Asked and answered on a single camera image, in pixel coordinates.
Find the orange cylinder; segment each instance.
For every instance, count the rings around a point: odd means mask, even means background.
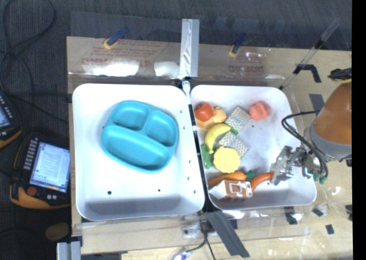
[[[352,145],[352,82],[334,90],[314,121],[314,131],[327,141]]]

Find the table surface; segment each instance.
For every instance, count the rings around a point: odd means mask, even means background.
[[[68,71],[93,43],[92,38],[67,38]],[[306,55],[308,50],[257,48],[266,53],[266,63],[271,71],[290,74]],[[321,95],[326,101],[337,84],[327,76],[334,69],[352,66],[351,51],[319,50],[311,59],[321,78],[315,83],[310,71],[302,71],[291,83],[293,95],[299,111],[313,110],[310,94]],[[69,78],[69,93],[85,80]],[[116,221],[113,223],[81,223],[81,216],[75,205],[75,171],[73,145],[72,106],[70,117],[71,149],[71,203],[74,235],[82,235],[81,254],[101,254],[127,251],[121,259],[171,259],[183,247],[193,248],[202,241],[201,237],[189,239],[182,231],[182,220],[165,218],[153,220]],[[314,117],[304,117],[305,127]],[[352,168],[345,162],[328,162],[329,178],[323,185],[317,185],[319,206],[323,215],[313,212],[304,214],[296,225],[290,225],[278,217],[267,221],[250,218],[239,222],[237,234],[253,259],[335,259],[353,257],[353,226],[345,206],[352,205]],[[209,242],[216,259],[241,259],[231,257],[218,235],[209,235]],[[212,259],[209,246],[195,250],[190,259]]]

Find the yellow round object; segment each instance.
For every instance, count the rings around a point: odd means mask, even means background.
[[[240,156],[234,148],[221,146],[213,154],[213,164],[223,173],[232,173],[239,168]]]

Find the blue plate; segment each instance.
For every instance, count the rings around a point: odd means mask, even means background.
[[[167,113],[147,103],[123,101],[110,114],[101,145],[117,162],[155,173],[170,162],[178,136],[177,122]]]

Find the white tray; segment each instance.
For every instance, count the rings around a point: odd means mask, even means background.
[[[174,117],[179,139],[163,170],[147,174],[108,157],[102,127],[114,107],[133,99]],[[192,214],[205,196],[186,97],[174,86],[84,84],[73,93],[76,205],[91,221]]]
[[[249,112],[250,106],[263,101],[270,106],[267,119],[250,120],[240,131],[238,138],[247,147],[248,152],[241,158],[240,170],[253,170],[255,175],[269,171],[271,163],[285,145],[295,147],[299,140],[290,135],[281,125],[281,120],[291,114],[291,108],[286,95],[274,87],[252,86],[214,86],[198,85],[191,91],[192,105],[200,102],[210,102],[212,106],[221,106],[227,116],[236,106]],[[289,123],[296,128],[292,120]],[[205,131],[198,128],[200,145],[204,143]],[[223,210],[257,209],[265,207],[299,206],[311,204],[316,198],[314,180],[302,176],[301,168],[292,167],[295,176],[277,186],[262,183],[253,192],[253,197],[245,201],[217,200],[210,195],[212,203]],[[206,181],[218,177],[219,172],[214,167],[205,170]]]

